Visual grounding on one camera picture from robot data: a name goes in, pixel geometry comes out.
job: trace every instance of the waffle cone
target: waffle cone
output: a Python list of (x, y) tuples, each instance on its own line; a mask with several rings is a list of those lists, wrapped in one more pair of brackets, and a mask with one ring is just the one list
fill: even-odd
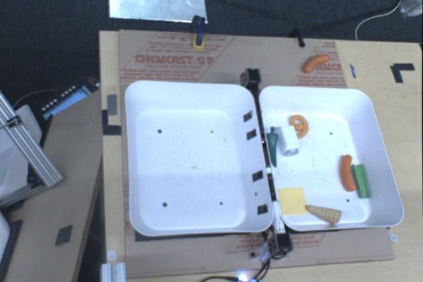
[(341, 211), (332, 208), (317, 207), (315, 205), (306, 205), (305, 208), (320, 219), (326, 220), (334, 225), (338, 223), (341, 218)]

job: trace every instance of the toy hot dog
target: toy hot dog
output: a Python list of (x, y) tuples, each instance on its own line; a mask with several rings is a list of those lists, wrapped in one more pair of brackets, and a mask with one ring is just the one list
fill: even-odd
[(318, 64), (327, 63), (329, 60), (330, 56), (328, 54), (316, 55), (315, 57), (312, 57), (307, 60), (303, 67), (303, 72), (311, 73)]
[(353, 192), (354, 190), (356, 190), (356, 183), (354, 182), (354, 179), (352, 178), (351, 174), (351, 162), (351, 155), (344, 155), (341, 161), (342, 184), (348, 192)]

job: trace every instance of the toy pretzel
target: toy pretzel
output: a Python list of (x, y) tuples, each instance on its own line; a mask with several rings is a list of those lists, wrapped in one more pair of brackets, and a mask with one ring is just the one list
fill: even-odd
[(292, 116), (289, 119), (289, 124), (291, 124), (297, 132), (298, 139), (305, 137), (305, 135), (309, 131), (309, 124), (307, 123), (307, 120), (303, 116), (300, 116), (298, 114)]

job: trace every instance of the white tray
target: white tray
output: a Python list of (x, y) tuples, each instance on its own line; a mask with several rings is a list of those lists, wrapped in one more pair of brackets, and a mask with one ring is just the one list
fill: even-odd
[[(272, 202), (247, 89), (139, 81), (126, 91), (126, 117), (130, 219), (138, 232), (260, 232), (270, 226)], [(248, 139), (248, 133), (256, 136)], [(263, 178), (254, 181), (260, 171)]]
[[(403, 205), (373, 105), (354, 89), (266, 87), (260, 93), (264, 126), (287, 126), (289, 117), (302, 115), (308, 134), (299, 140), (299, 153), (282, 155), (277, 148), (273, 168), (275, 188), (303, 188), (306, 203), (339, 209), (340, 222), (330, 225), (316, 216), (282, 216), (298, 231), (389, 227), (403, 219)], [(351, 155), (353, 164), (364, 164), (371, 197), (360, 199), (347, 192), (340, 180), (340, 160)]]

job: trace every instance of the wooden table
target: wooden table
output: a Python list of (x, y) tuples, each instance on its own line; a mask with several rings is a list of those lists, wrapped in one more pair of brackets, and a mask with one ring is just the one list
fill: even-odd
[[(395, 259), (382, 262), (318, 265), (271, 269), (271, 281), (419, 281), (423, 275), (422, 219), (422, 50), (418, 44), (336, 41), (347, 87), (365, 92), (375, 106), (379, 126), (404, 205), (404, 219), (393, 228), (399, 241), (392, 243)], [(117, 32), (100, 33), (102, 109), (107, 96), (120, 92)], [(412, 63), (415, 71), (402, 71), (396, 83), (390, 66)], [(350, 65), (354, 66), (353, 77)], [(120, 111), (109, 117), (120, 125)], [(122, 155), (119, 136), (103, 137), (106, 249), (125, 261)], [(195, 282), (211, 274), (130, 279), (131, 282)], [(236, 276), (234, 273), (213, 274)]]
[[(7, 214), (22, 227), (6, 282), (78, 280), (101, 182), (101, 135), (100, 91), (53, 117), (44, 152), (63, 180)], [(56, 246), (69, 226), (69, 241)]]

